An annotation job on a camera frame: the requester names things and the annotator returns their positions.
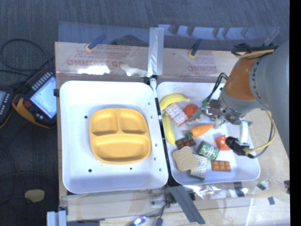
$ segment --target screen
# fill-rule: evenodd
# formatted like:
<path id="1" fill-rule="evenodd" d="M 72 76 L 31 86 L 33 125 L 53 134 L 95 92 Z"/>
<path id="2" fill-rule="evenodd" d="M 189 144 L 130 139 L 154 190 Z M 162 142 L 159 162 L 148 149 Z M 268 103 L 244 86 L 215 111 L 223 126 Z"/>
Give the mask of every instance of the screen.
<path id="1" fill-rule="evenodd" d="M 0 105 L 3 102 L 4 96 L 6 95 L 5 91 L 0 91 Z"/>
<path id="2" fill-rule="evenodd" d="M 53 90 L 56 88 L 55 84 L 55 77 L 51 77 L 30 98 L 30 100 L 51 119 L 56 115 L 56 97 L 53 94 Z"/>

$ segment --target yellow plastic plate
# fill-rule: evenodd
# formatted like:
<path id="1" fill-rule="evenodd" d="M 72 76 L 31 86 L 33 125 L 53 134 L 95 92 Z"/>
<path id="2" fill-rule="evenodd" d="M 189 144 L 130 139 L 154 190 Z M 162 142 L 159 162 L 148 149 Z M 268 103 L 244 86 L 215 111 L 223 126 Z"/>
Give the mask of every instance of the yellow plastic plate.
<path id="1" fill-rule="evenodd" d="M 89 130 L 93 154 L 102 162 L 133 163 L 144 160 L 151 152 L 146 120 L 136 110 L 99 110 L 92 115 Z"/>

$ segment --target gray carpet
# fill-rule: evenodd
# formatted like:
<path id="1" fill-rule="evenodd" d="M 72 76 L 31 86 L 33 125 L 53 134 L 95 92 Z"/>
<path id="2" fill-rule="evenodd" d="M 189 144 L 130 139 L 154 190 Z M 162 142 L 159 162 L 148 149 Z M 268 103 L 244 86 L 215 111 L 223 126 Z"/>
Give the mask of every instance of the gray carpet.
<path id="1" fill-rule="evenodd" d="M 280 45 L 289 39 L 290 0 L 0 0 L 0 46 L 11 39 L 27 39 L 53 57 L 55 41 L 86 42 L 98 28 L 107 26 L 119 28 L 112 36 L 122 45 L 147 46 L 148 28 L 160 26 L 165 29 L 165 47 L 190 48 L 202 38 L 200 49 L 227 51 L 242 42 L 259 46 L 278 27 L 274 44 Z M 32 73 L 19 69 L 39 68 L 47 61 L 41 50 L 22 41 L 8 44 L 2 56 L 17 68 L 0 63 L 0 84 L 6 86 Z M 44 66 L 53 65 L 51 60 Z M 16 171 L 47 177 L 0 178 L 0 225 L 46 225 L 45 212 L 57 204 L 49 181 L 58 182 L 56 128 L 37 127 L 13 111 L 0 129 L 0 149 L 0 177 Z M 33 187 L 46 192 L 37 207 L 22 199 L 6 201 L 24 196 L 24 191 Z"/>

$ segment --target bread slice toy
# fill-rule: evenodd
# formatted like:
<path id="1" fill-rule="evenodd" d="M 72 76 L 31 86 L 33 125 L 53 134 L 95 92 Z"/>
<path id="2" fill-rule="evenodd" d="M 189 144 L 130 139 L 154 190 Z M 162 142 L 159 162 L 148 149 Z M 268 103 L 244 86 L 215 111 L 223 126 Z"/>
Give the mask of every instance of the bread slice toy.
<path id="1" fill-rule="evenodd" d="M 198 167 L 198 161 L 193 156 L 192 149 L 184 146 L 182 149 L 173 152 L 173 159 L 180 171 L 187 171 Z"/>

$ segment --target white tray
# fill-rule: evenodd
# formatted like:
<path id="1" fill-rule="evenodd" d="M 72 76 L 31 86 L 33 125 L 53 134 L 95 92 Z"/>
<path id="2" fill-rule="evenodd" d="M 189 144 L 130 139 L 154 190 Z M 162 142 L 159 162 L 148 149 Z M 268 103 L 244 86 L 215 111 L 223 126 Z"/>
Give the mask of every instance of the white tray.
<path id="1" fill-rule="evenodd" d="M 129 164 L 108 164 L 93 155 L 92 114 L 100 109 L 136 109 L 146 119 L 150 155 Z M 138 82 L 69 81 L 60 88 L 63 183 L 75 194 L 153 189 L 167 183 L 168 171 L 152 89 Z"/>
<path id="2" fill-rule="evenodd" d="M 212 91 L 214 83 L 190 83 L 190 82 L 163 82 L 160 83 L 157 87 L 157 95 L 159 101 L 166 95 L 172 93 L 181 93 L 185 97 L 190 98 L 190 102 L 181 102 L 178 105 L 184 110 L 185 106 L 188 104 L 197 104 L 198 106 L 202 105 L 202 100 L 205 99 Z M 217 99 L 219 96 L 219 89 L 213 94 L 212 99 Z M 211 123 L 212 121 L 209 118 L 206 118 L 202 123 Z M 177 127 L 174 123 L 173 130 L 175 134 L 175 139 L 179 140 L 185 137 L 185 133 L 189 132 L 193 124 L 188 126 L 186 123 Z M 209 144 L 216 146 L 214 137 L 218 134 L 232 136 L 239 138 L 240 127 L 232 125 L 230 123 L 225 123 L 219 129 L 211 129 L 204 135 L 200 137 L 194 137 L 196 145 L 194 145 L 192 150 L 196 152 L 199 144 L 202 140 L 208 142 Z M 171 145 L 167 143 L 168 156 L 171 165 L 171 171 L 174 179 L 182 185 L 195 185 L 195 184 L 212 184 L 212 183 L 225 183 L 225 182 L 236 182 L 236 181 L 252 181 L 256 180 L 260 174 L 260 166 L 258 160 L 250 159 L 246 156 L 238 156 L 233 151 L 220 151 L 216 160 L 229 161 L 231 166 L 231 172 L 220 172 L 212 171 L 210 160 L 207 160 L 207 171 L 205 180 L 199 180 L 197 178 L 189 177 L 189 172 L 179 171 L 175 164 L 175 161 L 172 158 L 172 153 L 175 150 L 178 150 L 176 145 Z M 248 136 L 247 143 L 250 145 L 250 148 L 253 148 L 252 141 Z"/>

